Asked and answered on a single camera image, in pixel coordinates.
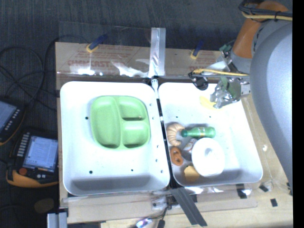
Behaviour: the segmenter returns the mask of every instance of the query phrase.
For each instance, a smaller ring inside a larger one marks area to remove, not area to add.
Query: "plastic bottle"
[[[193,138],[214,138],[215,129],[214,127],[194,127],[190,130],[182,130],[182,137],[191,136]]]

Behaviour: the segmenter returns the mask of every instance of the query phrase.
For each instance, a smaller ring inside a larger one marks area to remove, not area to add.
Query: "white bowl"
[[[194,168],[203,177],[216,177],[225,168],[224,151],[214,139],[199,139],[194,144],[191,155]]]

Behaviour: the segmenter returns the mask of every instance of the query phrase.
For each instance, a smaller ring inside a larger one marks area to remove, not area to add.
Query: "green plate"
[[[144,103],[131,96],[100,96],[91,105],[94,140],[105,148],[142,147],[151,137]]]

